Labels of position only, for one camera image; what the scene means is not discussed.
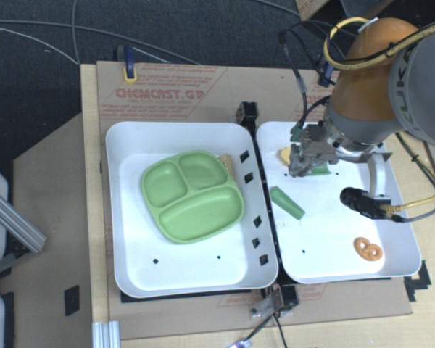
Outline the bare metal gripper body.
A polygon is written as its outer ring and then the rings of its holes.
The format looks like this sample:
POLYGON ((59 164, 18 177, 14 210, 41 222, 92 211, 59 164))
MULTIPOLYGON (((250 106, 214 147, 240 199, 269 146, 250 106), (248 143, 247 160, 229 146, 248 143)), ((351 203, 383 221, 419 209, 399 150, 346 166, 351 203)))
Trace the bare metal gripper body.
POLYGON ((309 124, 300 137, 299 159, 306 164, 336 164, 339 160, 356 162, 374 146, 347 137, 331 124, 309 124))

